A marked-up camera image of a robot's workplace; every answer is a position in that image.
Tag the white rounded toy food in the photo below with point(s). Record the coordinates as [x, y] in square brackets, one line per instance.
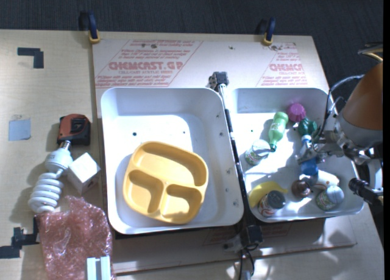
[327, 179]

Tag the green plastic bottle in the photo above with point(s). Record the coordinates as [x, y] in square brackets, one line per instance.
[278, 128]

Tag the yellow banana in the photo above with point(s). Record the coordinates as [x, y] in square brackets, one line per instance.
[263, 188]

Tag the yellow divided plate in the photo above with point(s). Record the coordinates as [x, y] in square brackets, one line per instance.
[170, 157]

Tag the red and white can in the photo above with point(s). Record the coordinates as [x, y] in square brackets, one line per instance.
[271, 202]

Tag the white spiral light bulb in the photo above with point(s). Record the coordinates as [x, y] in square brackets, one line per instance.
[47, 190]

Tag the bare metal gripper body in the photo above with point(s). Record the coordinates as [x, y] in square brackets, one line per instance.
[330, 143]

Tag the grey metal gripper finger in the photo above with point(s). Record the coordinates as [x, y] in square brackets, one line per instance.
[323, 157]
[307, 155]

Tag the pink bubble wrap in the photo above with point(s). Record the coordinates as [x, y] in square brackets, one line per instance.
[76, 236]

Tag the pink cupcake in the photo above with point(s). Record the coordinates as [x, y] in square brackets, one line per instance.
[296, 112]

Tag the orange and black tape measure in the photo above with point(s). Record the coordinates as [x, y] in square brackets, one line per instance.
[74, 128]

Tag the blue bottle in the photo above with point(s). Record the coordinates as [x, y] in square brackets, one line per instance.
[309, 168]

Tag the black cylinder on white bracket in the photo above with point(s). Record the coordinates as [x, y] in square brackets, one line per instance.
[359, 186]

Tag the green can with pale lid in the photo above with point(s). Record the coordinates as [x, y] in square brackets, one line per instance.
[330, 198]

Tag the white plastic tray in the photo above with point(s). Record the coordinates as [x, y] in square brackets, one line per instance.
[170, 105]
[262, 99]

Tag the pale wooden cube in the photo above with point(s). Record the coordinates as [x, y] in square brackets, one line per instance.
[83, 170]

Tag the brown doughnut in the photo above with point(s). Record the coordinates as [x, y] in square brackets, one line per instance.
[301, 188]

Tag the brown cardboard board red print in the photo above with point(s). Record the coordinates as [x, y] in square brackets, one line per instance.
[146, 59]

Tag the green and white can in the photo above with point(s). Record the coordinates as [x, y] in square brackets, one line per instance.
[256, 152]

